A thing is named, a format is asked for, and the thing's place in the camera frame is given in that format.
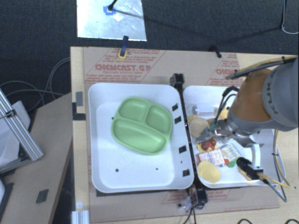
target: snack package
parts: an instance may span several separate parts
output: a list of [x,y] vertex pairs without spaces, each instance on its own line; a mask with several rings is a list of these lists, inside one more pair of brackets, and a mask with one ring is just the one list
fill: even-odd
[[229,164],[230,162],[236,160],[240,157],[239,151],[235,148],[233,144],[229,144],[225,147],[221,148],[221,152],[223,155],[223,159],[225,164]]
[[239,151],[233,144],[229,144],[220,149],[200,153],[199,161],[208,161],[216,166],[228,165],[230,168],[232,168],[235,164],[235,160],[238,157],[240,157]]

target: black connector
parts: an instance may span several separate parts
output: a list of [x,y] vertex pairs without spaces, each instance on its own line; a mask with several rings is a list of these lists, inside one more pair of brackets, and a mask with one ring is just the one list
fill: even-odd
[[236,91],[238,92],[239,91],[239,88],[238,87],[235,87],[234,85],[226,88],[226,90],[223,92],[222,96],[223,97],[226,97],[228,95],[228,93],[230,93],[231,91]]
[[237,160],[237,165],[238,167],[246,173],[246,175],[252,179],[252,180],[258,180],[260,179],[257,173],[262,173],[263,169],[262,168],[256,168],[253,167],[252,162],[250,162],[248,159],[245,159],[243,157],[238,158]]

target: black clip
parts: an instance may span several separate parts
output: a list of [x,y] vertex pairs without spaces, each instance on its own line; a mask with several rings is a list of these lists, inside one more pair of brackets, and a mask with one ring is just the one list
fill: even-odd
[[121,60],[126,59],[128,41],[129,41],[129,37],[124,35],[122,39],[122,47],[120,49],[120,52],[118,53],[118,58],[120,58]]
[[215,51],[218,58],[222,57],[222,55],[220,54],[220,51],[219,51],[218,47],[216,47],[215,45],[210,46],[210,48],[207,51]]
[[17,114],[17,112],[15,110],[10,110],[10,111],[6,112],[3,117],[0,117],[0,119],[10,118],[10,117],[13,117],[16,114]]

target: wooden table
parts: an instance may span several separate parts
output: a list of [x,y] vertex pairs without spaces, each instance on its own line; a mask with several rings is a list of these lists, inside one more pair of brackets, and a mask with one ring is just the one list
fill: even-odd
[[[80,47],[71,48],[71,74],[72,74],[72,102],[76,104],[78,96],[81,96],[80,105],[75,106],[77,114],[86,114],[85,107],[85,85],[84,85],[84,49]],[[172,56],[176,55],[176,51],[171,52]],[[186,57],[192,57],[194,52],[184,51]],[[182,55],[182,51],[178,51],[177,55]],[[247,67],[259,61],[280,57],[279,55],[262,55],[262,54],[236,54],[240,68]],[[171,60],[171,64],[176,66],[176,59]],[[163,80],[164,76],[171,76],[172,73],[159,74],[159,78]],[[75,201],[77,214],[90,209],[89,183],[88,183],[88,160],[87,160],[87,141],[86,121],[78,117],[73,121],[73,152],[74,152],[74,170],[75,170]],[[285,189],[288,202],[284,203],[279,200],[280,207],[274,209],[263,210],[243,210],[225,213],[201,214],[197,212],[197,222],[201,224],[220,223],[220,224],[236,224],[242,218],[247,218],[254,224],[284,224],[287,219],[299,219],[299,151],[298,151],[298,129],[290,132],[280,132],[278,136],[278,146],[281,157],[286,170],[286,177],[291,187]],[[117,223],[124,224],[157,224],[169,223],[179,224],[184,222],[186,216],[167,217],[167,218],[151,218],[141,220],[127,220]]]
[[2,224],[52,223],[71,156],[71,121],[71,94],[37,110],[31,136],[44,156],[3,178],[13,189]]

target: metal extrusion frame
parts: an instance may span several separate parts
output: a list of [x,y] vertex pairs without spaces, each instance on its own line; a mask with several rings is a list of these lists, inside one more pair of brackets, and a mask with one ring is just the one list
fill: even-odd
[[[3,91],[0,89],[0,119],[4,119],[12,130],[20,145],[23,147],[27,156],[31,161],[36,161],[37,159],[43,156],[42,150],[32,139],[29,131],[23,125],[18,114],[13,109],[12,105],[9,103],[9,100],[4,95]],[[0,173],[9,171],[13,168],[16,168],[20,165],[28,163],[28,161],[22,161],[20,158],[10,162],[9,164],[0,167]]]

